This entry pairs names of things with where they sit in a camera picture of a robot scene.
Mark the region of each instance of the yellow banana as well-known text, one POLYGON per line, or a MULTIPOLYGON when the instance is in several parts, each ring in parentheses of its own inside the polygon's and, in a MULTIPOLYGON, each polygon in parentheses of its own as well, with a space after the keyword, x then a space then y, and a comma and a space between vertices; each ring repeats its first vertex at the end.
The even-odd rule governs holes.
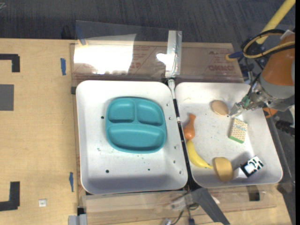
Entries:
POLYGON ((187 153, 189 160, 197 167, 209 168, 212 169, 213 167, 205 162, 196 152, 194 144, 191 140, 187 141, 187 153))

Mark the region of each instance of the teal divided plate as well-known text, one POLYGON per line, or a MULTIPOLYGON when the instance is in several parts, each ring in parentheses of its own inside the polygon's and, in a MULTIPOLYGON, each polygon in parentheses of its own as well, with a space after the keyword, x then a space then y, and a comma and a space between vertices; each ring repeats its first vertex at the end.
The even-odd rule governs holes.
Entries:
POLYGON ((165 144, 165 116, 150 100, 120 97, 106 112, 106 138, 115 149, 130 153, 152 153, 165 144))

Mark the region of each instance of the blue tape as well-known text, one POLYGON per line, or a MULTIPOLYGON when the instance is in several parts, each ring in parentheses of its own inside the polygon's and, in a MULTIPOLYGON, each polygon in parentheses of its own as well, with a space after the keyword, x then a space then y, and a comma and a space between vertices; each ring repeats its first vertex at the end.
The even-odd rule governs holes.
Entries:
POLYGON ((70 172, 69 181, 70 181, 70 185, 71 185, 71 190, 72 190, 72 192, 74 192, 74 179, 73 179, 72 172, 70 172))
POLYGON ((243 56, 244 56, 243 51, 239 51, 239 52, 234 52, 234 53, 230 54, 228 57, 229 58, 240 58, 243 56))
POLYGON ((62 72, 62 75, 67 75, 66 74, 66 60, 64 58, 61 58, 60 59, 60 68, 61 68, 61 72, 62 72))

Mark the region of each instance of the black cable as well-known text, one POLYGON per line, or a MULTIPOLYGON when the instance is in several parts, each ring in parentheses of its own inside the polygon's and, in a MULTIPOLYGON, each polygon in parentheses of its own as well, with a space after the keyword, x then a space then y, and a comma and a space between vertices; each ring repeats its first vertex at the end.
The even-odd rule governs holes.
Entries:
POLYGON ((261 69, 261 70, 263 70, 263 66, 260 64, 260 62, 259 61, 257 61, 257 60, 255 60, 254 59, 254 61, 256 62, 256 64, 259 66, 259 68, 261 69))
POLYGON ((295 128, 291 127, 292 123, 288 121, 279 120, 276 122, 275 126, 281 131, 290 134, 291 136, 295 136, 295 128))
POLYGON ((248 76, 249 76, 249 80, 250 80, 250 86, 252 87, 253 86, 253 77, 252 77, 252 74, 251 74, 251 69, 250 69, 250 66, 248 64, 248 58, 245 58, 245 64, 246 64, 246 68, 248 70, 248 76))
POLYGON ((194 203, 188 207, 189 210, 194 211, 199 207, 199 204, 194 203))
POLYGON ((188 211, 188 217, 191 218, 191 211, 189 208, 187 208, 187 211, 188 211))
POLYGON ((178 223, 179 219, 181 219, 181 217, 182 217, 183 211, 184 211, 184 210, 182 210, 182 211, 180 212, 180 214, 179 214, 177 220, 176 220, 175 222, 173 222, 171 225, 175 225, 176 223, 178 223))
POLYGON ((278 53, 278 52, 281 52, 281 51, 284 51, 284 50, 287 50, 287 49, 294 48, 295 44, 288 45, 288 43, 292 43, 292 42, 287 42, 286 44, 275 46, 274 48, 271 48, 271 49, 269 49, 269 50, 267 50, 265 52, 254 53, 253 51, 249 51, 249 48, 251 47, 251 45, 256 40, 258 40, 258 39, 260 39, 262 37, 265 37, 265 36, 282 35, 284 33, 285 33, 284 30, 271 29, 271 30, 267 30, 265 32, 262 32, 262 33, 258 34, 257 36, 255 36, 254 38, 250 39, 246 44, 244 44, 242 46, 242 50, 243 50, 244 56, 248 57, 248 58, 256 59, 256 58, 264 57, 265 55, 271 55, 271 54, 278 53))
POLYGON ((244 59, 244 56, 240 57, 240 58, 238 59, 238 63, 240 63, 243 59, 244 59))
POLYGON ((255 79, 253 80, 252 86, 250 86, 249 91, 248 91, 248 93, 247 93, 247 97, 248 97, 248 98, 250 98, 250 94, 251 94, 251 92, 252 92, 252 90, 253 90, 253 86, 254 86, 254 84, 256 83, 256 81, 258 80, 260 74, 261 74, 261 73, 257 74, 256 77, 255 77, 255 79))

